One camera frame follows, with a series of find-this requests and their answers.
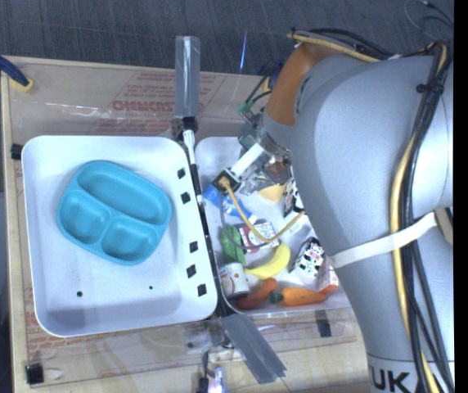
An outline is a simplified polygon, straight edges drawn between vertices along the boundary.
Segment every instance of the gray carpet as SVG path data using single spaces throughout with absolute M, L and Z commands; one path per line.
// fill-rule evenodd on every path
M 291 27 L 346 29 L 393 52 L 452 37 L 435 11 L 409 2 L 418 29 L 406 1 L 0 0 L 0 54 L 173 68 L 175 37 L 194 35 L 202 70 L 257 74 L 290 54 Z M 453 17 L 454 0 L 428 1 Z

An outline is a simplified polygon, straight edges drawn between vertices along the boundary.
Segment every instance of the white can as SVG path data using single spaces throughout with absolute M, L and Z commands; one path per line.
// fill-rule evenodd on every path
M 228 299 L 246 296 L 250 293 L 243 265 L 239 262 L 231 262 L 222 266 L 219 269 L 219 279 Z

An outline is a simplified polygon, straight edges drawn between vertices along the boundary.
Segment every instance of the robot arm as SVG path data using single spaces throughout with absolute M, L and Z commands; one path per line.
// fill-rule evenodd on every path
M 245 148 L 266 141 L 267 155 L 253 162 L 258 171 L 276 162 L 293 166 L 329 257 L 452 206 L 453 67 L 435 106 L 427 97 L 434 88 L 418 92 L 435 84 L 445 64 L 432 56 L 368 62 L 303 43 L 284 65 L 258 126 L 250 127 L 257 131 L 242 132 Z M 422 109 L 432 116 L 422 120 Z M 422 138 L 414 133 L 421 121 Z M 416 144 L 417 161 L 407 149 Z M 436 227 L 410 246 L 336 270 L 362 329 L 371 391 L 453 391 L 452 246 Z M 434 329 L 430 340 L 417 330 L 419 315 Z

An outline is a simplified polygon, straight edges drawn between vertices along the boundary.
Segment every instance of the blue divided plate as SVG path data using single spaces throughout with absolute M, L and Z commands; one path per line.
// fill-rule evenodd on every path
M 172 215 L 169 196 L 132 170 L 106 160 L 86 163 L 61 197 L 57 223 L 75 244 L 118 264 L 146 260 Z

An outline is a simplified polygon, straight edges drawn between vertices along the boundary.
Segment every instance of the banana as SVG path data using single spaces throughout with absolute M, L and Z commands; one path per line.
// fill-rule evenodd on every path
M 289 245 L 282 242 L 277 247 L 274 256 L 266 264 L 260 265 L 257 268 L 245 268 L 245 273 L 250 273 L 260 279 L 267 279 L 278 275 L 288 264 L 290 260 Z

